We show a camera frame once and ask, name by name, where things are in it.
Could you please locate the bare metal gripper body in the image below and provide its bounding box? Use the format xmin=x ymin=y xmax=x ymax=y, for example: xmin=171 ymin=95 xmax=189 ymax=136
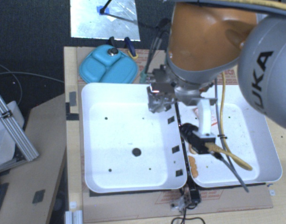
xmin=146 ymin=64 xmax=205 ymax=105

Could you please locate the thin black rod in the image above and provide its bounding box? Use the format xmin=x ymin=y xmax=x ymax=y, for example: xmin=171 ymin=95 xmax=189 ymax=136
xmin=174 ymin=101 xmax=193 ymax=189

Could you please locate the white plastic tray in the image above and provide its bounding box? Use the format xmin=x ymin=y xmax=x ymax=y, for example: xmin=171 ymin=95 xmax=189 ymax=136
xmin=81 ymin=82 xmax=188 ymax=194
xmin=177 ymin=83 xmax=283 ymax=189

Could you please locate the white packet with red print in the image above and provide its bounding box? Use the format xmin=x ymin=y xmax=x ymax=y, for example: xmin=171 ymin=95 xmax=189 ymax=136
xmin=192 ymin=107 xmax=219 ymax=127

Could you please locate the small black round object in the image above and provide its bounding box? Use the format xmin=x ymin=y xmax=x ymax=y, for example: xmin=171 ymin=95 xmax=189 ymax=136
xmin=107 ymin=47 xmax=120 ymax=57

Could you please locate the blue divided plate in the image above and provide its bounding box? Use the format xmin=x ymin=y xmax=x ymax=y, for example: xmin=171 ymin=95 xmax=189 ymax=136
xmin=79 ymin=44 xmax=138 ymax=84

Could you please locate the brown cardboard board red print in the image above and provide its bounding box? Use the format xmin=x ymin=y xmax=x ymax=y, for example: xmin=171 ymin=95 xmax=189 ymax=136
xmin=76 ymin=46 xmax=274 ymax=223

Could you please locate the black cylinder on white bracket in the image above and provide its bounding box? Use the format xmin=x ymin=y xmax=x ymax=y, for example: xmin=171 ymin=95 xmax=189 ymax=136
xmin=179 ymin=98 xmax=217 ymax=155

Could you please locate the black block with thin wires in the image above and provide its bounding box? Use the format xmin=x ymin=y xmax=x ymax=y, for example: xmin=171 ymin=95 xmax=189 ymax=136
xmin=187 ymin=185 xmax=202 ymax=205

